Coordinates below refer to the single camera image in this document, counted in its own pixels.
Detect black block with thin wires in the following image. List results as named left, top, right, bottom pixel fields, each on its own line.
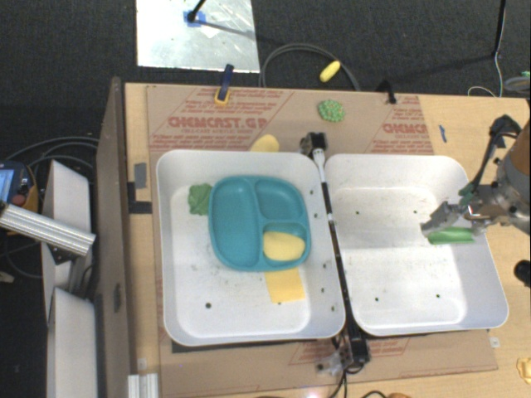
left=316, top=332, right=373, bottom=376
left=300, top=131, right=329, bottom=155

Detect yellow toy cheese slice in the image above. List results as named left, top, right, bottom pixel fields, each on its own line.
left=265, top=268, right=306, bottom=305

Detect green toy pea pod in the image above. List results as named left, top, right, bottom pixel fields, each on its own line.
left=427, top=226, right=476, bottom=246

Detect yellow toy potato chip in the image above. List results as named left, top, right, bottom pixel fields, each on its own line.
left=262, top=231, right=307, bottom=262

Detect white plastic tray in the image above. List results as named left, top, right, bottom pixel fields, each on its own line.
left=155, top=148, right=347, bottom=347
left=323, top=153, right=510, bottom=337

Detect thin black and white rod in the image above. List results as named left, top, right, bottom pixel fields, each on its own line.
left=314, top=148, right=360, bottom=342

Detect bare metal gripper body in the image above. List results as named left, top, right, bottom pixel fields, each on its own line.
left=459, top=183, right=525, bottom=228

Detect green toy lettuce leaf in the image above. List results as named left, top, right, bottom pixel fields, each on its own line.
left=187, top=182, right=215, bottom=217

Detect brown cardboard board, red print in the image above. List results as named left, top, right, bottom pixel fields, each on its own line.
left=145, top=85, right=499, bottom=381

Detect yellow toy corn cob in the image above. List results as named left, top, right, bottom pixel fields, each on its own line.
left=319, top=60, right=342, bottom=84

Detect green toy peas patch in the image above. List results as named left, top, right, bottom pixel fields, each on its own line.
left=317, top=99, right=347, bottom=124

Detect teal divided plate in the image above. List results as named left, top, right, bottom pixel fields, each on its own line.
left=207, top=174, right=313, bottom=273

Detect yellow round toy chip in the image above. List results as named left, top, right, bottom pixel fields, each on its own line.
left=249, top=133, right=280, bottom=154

